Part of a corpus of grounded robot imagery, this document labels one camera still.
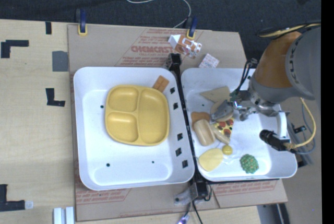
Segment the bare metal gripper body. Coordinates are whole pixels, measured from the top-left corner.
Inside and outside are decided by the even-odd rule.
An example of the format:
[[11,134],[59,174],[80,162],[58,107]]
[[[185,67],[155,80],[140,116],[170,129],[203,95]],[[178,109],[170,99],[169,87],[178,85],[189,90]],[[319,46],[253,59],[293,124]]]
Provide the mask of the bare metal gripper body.
[[233,108],[238,110],[241,121],[245,121],[255,113],[275,117],[280,112],[276,103],[266,101],[258,93],[250,90],[233,91]]

